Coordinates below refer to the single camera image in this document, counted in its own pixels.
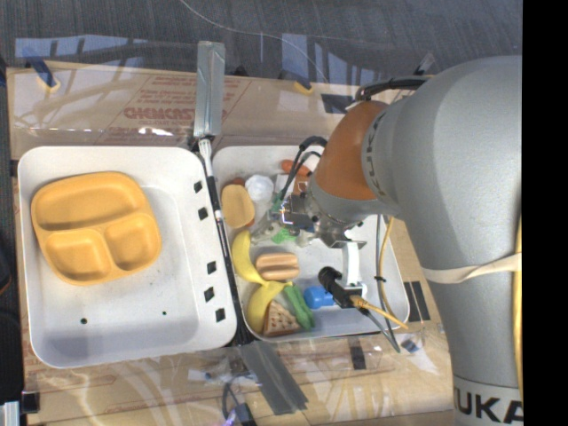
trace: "gray carpet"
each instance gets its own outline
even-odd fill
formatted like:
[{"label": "gray carpet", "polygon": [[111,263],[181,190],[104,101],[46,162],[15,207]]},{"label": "gray carpet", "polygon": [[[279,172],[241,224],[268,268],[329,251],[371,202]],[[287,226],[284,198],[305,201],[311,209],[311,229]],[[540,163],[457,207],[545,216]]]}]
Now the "gray carpet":
[{"label": "gray carpet", "polygon": [[[24,66],[24,45],[51,59],[194,70],[194,45],[223,42],[227,73],[362,84],[408,75],[431,53],[437,73],[470,59],[522,53],[523,0],[0,0],[0,55]],[[6,96],[0,92],[0,245],[14,269]],[[0,312],[18,318],[16,282]],[[21,389],[14,333],[11,371]]]}]

